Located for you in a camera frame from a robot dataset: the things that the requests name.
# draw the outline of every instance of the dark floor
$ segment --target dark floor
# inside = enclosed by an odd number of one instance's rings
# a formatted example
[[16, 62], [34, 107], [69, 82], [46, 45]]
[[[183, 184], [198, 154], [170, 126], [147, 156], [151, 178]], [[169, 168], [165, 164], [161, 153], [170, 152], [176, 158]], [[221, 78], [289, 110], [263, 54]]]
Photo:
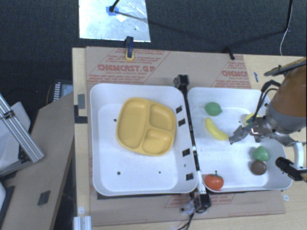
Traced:
[[[136, 48], [279, 55], [289, 0], [146, 0], [151, 43]], [[307, 0], [294, 0], [283, 54], [306, 56]], [[78, 0], [0, 0], [0, 93], [32, 121], [56, 79], [71, 80], [71, 49], [122, 47], [80, 39]]]

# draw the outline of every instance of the cardboard sheet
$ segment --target cardboard sheet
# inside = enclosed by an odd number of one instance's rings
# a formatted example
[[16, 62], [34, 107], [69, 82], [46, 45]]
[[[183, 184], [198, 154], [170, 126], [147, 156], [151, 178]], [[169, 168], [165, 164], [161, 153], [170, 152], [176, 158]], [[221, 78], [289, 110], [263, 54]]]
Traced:
[[[122, 48], [86, 48], [87, 92], [98, 83], [171, 86], [178, 74], [188, 74], [192, 87], [250, 87], [242, 55], [204, 54], [135, 49], [133, 61]], [[188, 194], [106, 197], [93, 186], [90, 104], [88, 100], [90, 205], [93, 226], [186, 220], [180, 208]], [[196, 219], [285, 213], [280, 191], [211, 195], [212, 207]]]

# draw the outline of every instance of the wooden table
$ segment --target wooden table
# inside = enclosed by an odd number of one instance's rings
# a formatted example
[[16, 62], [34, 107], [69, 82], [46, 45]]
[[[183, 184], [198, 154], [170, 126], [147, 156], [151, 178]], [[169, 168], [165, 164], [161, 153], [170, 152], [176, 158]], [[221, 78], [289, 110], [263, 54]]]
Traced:
[[[85, 48], [74, 48], [73, 57], [73, 85], [74, 85], [74, 105], [78, 105], [78, 95], [86, 93], [86, 50]], [[282, 56], [257, 56], [244, 55], [248, 77], [253, 89], [260, 89], [268, 81], [263, 77], [263, 73], [280, 65], [288, 64], [301, 57], [282, 57]], [[258, 82], [255, 79], [254, 72], [257, 72]], [[274, 77], [278, 82], [283, 80], [283, 76]], [[79, 109], [79, 116], [87, 116], [87, 106]], [[292, 135], [294, 139], [306, 141], [306, 128], [301, 132]], [[87, 124], [75, 124], [75, 146], [76, 146], [76, 179], [77, 179], [77, 208], [78, 216], [90, 215], [89, 199], [89, 160], [88, 160], [88, 132]], [[287, 158], [294, 160], [292, 148], [285, 148]], [[236, 230], [263, 230], [263, 229], [304, 229], [307, 225], [307, 219], [304, 215], [307, 213], [307, 184], [304, 182], [293, 182], [291, 187], [283, 192], [283, 195], [289, 196], [289, 201], [284, 202], [285, 214], [252, 216], [252, 217], [234, 217], [217, 218], [205, 220], [193, 220], [190, 229], [236, 229]], [[93, 227], [94, 230], [170, 230], [181, 227], [184, 221], [169, 221], [159, 223], [129, 224]]]

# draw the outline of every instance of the white cable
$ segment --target white cable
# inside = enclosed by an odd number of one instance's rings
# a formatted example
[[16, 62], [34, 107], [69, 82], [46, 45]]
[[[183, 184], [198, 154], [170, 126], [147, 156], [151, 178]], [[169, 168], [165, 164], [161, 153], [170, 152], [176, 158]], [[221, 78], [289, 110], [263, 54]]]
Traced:
[[290, 27], [290, 21], [291, 21], [291, 17], [292, 17], [292, 6], [291, 6], [291, 10], [290, 10], [290, 18], [289, 18], [289, 24], [288, 24], [288, 27], [283, 35], [283, 39], [282, 39], [282, 42], [280, 43], [280, 47], [279, 47], [279, 51], [280, 51], [280, 55], [282, 56], [282, 45], [283, 45], [283, 40], [284, 38], [286, 37], [288, 31], [289, 31], [289, 27]]

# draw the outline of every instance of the yellow banana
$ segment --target yellow banana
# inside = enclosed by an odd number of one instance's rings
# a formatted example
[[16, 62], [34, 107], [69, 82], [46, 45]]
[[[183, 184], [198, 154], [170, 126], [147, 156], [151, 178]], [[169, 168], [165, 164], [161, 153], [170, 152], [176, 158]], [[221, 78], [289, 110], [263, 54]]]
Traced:
[[207, 130], [209, 131], [209, 133], [216, 139], [218, 140], [227, 140], [228, 139], [228, 135], [225, 134], [223, 131], [219, 130], [215, 124], [213, 123], [213, 121], [211, 120], [211, 118], [206, 118], [205, 120], [205, 125]]

